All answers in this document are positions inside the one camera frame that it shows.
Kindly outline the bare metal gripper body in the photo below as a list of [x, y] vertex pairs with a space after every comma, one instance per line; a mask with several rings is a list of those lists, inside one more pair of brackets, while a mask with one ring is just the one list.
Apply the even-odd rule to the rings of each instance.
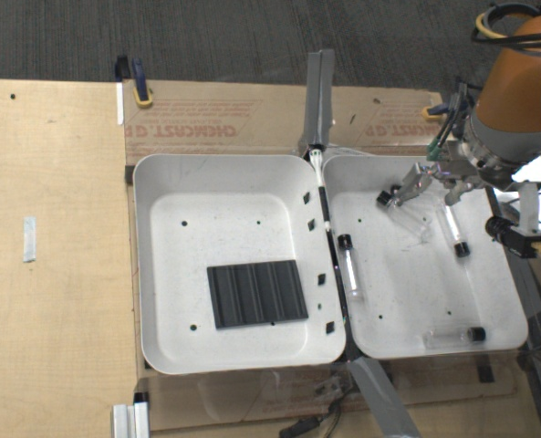
[[480, 188], [486, 185], [500, 190], [513, 181], [515, 164], [489, 152], [483, 145], [465, 141], [447, 141], [432, 147], [432, 176], [447, 188], [458, 183]]

